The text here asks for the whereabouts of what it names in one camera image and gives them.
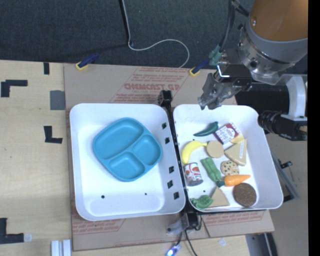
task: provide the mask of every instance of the white cable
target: white cable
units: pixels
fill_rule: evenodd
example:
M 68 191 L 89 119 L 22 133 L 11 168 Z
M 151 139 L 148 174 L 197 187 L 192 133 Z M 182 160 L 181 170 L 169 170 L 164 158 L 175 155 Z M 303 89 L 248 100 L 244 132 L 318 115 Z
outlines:
M 126 27 L 127 27 L 127 30 L 128 30 L 128 47 L 133 50 L 133 51 L 145 51 L 145 50 L 148 50 L 158 44 L 161 44 L 163 42 L 166 42 L 166 41 L 172 41 L 172 42 L 178 42 L 180 44 L 182 44 L 184 46 L 184 48 L 186 49 L 186 52 L 187 52 L 187 58 L 186 58 L 186 61 L 179 67 L 179 68 L 182 68 L 185 64 L 187 64 L 187 62 L 189 61 L 189 57 L 190 57 L 190 53 L 189 53 L 189 49 L 188 47 L 181 41 L 179 40 L 176 40 L 176 39 L 165 39 L 165 40 L 161 40 L 159 42 L 156 42 L 154 43 L 153 45 L 149 46 L 149 47 L 146 47 L 146 48 L 142 48 L 142 49 L 135 49 L 133 47 L 131 47 L 130 45 L 130 40 L 131 40 L 131 34 L 130 34 L 130 28 L 129 28 L 129 21 L 128 21 L 128 16 L 127 16 L 127 11 L 126 11 L 126 6 L 125 6 L 125 1 L 122 0 L 122 5 L 123 5 L 123 12 L 124 12 L 124 16 L 125 16 L 125 21 L 126 21 Z

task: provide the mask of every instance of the white tray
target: white tray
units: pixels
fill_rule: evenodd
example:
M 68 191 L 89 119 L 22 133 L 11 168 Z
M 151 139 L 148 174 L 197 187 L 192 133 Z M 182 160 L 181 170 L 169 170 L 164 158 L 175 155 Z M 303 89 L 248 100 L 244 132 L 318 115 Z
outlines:
M 210 212 L 248 211 L 275 209 L 283 203 L 283 192 L 272 160 L 270 149 L 264 130 L 258 125 L 258 113 L 251 107 L 241 105 L 223 105 L 214 110 L 205 108 L 201 110 L 199 105 L 178 105 L 173 111 L 174 125 L 177 135 L 179 151 L 192 140 L 208 142 L 217 140 L 213 134 L 204 137 L 195 137 L 193 134 L 204 130 L 209 123 L 218 121 L 219 128 L 233 122 L 247 139 L 246 165 L 239 166 L 240 174 L 249 174 L 251 177 L 244 181 L 254 187 L 257 194 L 256 203 L 251 207 L 243 207 L 238 204 L 232 195 L 233 187 L 222 186 L 221 190 L 226 195 L 230 206 L 215 207 Z M 226 149 L 232 145 L 228 142 L 223 145 Z M 189 198 L 199 198 L 202 195 L 211 196 L 216 189 L 216 184 L 208 177 L 200 160 L 209 157 L 205 147 L 196 149 L 190 156 L 189 162 L 198 163 L 203 183 L 196 186 L 188 186 Z M 222 161 L 229 160 L 225 155 L 214 158 L 217 168 Z
M 162 147 L 160 161 L 135 181 L 116 179 L 93 151 L 95 136 L 120 118 L 142 123 Z M 89 221 L 174 214 L 186 202 L 167 113 L 155 104 L 82 103 L 70 111 L 78 213 Z

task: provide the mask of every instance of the brown cylinder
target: brown cylinder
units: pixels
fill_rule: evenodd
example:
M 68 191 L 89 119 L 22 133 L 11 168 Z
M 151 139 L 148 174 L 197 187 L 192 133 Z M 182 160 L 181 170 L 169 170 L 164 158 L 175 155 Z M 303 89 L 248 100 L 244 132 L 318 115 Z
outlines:
M 250 12 L 254 32 L 271 41 L 308 37 L 308 0 L 255 0 Z

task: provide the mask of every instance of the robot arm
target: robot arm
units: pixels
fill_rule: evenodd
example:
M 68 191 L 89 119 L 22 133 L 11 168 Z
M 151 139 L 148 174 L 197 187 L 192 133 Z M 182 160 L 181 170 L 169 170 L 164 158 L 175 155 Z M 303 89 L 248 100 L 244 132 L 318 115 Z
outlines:
M 230 3 L 232 8 L 239 6 L 235 0 Z M 264 113 L 259 124 L 286 139 L 306 140 L 308 76 L 287 74 L 286 69 L 308 53 L 308 0 L 255 0 L 246 16 L 238 45 L 231 50 L 220 50 L 218 45 L 210 53 L 210 65 L 217 66 L 217 71 L 208 74 L 198 103 L 202 109 L 207 106 L 213 110 L 236 93 L 250 90 L 252 83 L 287 86 L 289 112 Z

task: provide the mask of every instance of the orange carrot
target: orange carrot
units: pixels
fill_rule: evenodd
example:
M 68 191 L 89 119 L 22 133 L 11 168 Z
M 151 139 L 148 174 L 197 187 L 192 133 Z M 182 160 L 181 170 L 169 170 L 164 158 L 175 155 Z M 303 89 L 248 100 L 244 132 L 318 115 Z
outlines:
M 226 187 L 232 187 L 240 184 L 241 182 L 249 179 L 251 175 L 238 174 L 238 175 L 228 175 L 224 177 L 224 183 Z

